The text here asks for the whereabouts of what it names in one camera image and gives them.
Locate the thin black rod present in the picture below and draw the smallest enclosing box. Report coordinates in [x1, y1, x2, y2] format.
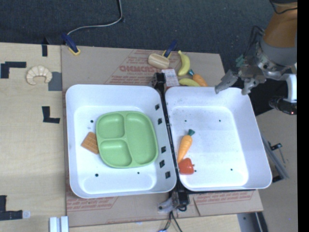
[157, 81, 181, 193]

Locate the red bell pepper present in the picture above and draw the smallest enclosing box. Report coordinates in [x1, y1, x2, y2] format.
[178, 157, 196, 175]

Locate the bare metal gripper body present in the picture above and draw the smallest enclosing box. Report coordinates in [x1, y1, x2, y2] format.
[237, 53, 291, 84]

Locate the beige bread bun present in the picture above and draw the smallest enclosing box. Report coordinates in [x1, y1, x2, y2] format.
[147, 53, 170, 70]

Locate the orange carrot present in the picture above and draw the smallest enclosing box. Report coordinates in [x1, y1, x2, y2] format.
[188, 69, 209, 87]
[176, 129, 196, 165]

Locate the white plastic tray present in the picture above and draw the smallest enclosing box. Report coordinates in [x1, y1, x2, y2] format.
[65, 84, 178, 199]
[164, 86, 273, 192]

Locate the red and white small carton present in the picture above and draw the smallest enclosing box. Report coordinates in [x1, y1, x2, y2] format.
[161, 68, 180, 88]

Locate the brown cardboard board red print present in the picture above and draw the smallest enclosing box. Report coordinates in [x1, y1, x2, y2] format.
[60, 44, 264, 228]

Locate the orange waffle biscuit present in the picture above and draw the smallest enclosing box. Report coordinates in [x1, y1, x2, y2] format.
[80, 131, 100, 155]

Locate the green divided plate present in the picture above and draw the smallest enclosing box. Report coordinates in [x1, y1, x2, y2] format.
[95, 110, 159, 170]

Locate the beige croissant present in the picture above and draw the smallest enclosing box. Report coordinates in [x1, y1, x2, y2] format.
[26, 64, 53, 86]

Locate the yellow banana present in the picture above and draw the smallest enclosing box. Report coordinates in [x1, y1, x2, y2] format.
[177, 50, 191, 77]
[178, 77, 201, 87]

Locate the black cylinder on white bracket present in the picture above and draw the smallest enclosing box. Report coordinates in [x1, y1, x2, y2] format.
[268, 73, 298, 116]

